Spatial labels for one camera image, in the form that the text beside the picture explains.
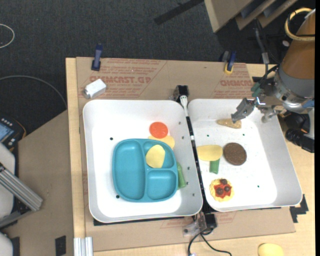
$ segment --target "blue clamp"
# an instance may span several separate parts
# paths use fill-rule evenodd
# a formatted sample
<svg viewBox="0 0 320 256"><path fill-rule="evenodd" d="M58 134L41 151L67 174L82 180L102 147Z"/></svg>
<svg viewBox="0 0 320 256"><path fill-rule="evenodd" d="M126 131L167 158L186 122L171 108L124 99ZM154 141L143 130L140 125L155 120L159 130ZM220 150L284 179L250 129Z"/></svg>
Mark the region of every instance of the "blue clamp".
<svg viewBox="0 0 320 256"><path fill-rule="evenodd" d="M92 61L91 70L99 71L101 65L102 44L98 43L95 47L94 60Z"/></svg>
<svg viewBox="0 0 320 256"><path fill-rule="evenodd" d="M229 60L227 61L227 63L224 66L224 72L227 75L230 75L233 72L235 60L236 60L236 51L233 50L231 52Z"/></svg>

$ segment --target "teal plate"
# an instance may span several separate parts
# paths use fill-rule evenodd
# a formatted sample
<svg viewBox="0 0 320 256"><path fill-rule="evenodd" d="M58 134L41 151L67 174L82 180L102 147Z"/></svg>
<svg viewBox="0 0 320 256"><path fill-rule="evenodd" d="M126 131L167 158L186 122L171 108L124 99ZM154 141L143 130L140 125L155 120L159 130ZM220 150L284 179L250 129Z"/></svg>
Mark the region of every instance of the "teal plate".
<svg viewBox="0 0 320 256"><path fill-rule="evenodd" d="M160 145L165 151L161 168L146 163L148 150ZM178 168L173 150L153 139L126 139L119 142L112 156L112 178L116 192L132 202L159 202L171 198L178 189Z"/></svg>

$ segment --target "yellow cable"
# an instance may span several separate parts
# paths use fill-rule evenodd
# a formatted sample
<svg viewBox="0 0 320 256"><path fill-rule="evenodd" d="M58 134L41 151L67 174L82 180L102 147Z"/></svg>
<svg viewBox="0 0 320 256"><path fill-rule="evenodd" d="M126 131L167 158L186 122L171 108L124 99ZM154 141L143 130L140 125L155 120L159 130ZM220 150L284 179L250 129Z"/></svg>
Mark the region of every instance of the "yellow cable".
<svg viewBox="0 0 320 256"><path fill-rule="evenodd" d="M288 37L290 37L293 40L297 40L297 41L314 41L314 40L316 40L315 36L298 36L298 35L292 34L289 30L289 25L288 25L288 22L291 21L294 18L294 16L296 16L297 14L302 13L302 12L309 13L311 11L312 11L312 9L310 9L310 8L300 8L298 10L295 10L294 12L292 12L289 15L289 18L285 21L285 24L284 24L284 30L285 30L285 33L287 34Z"/></svg>

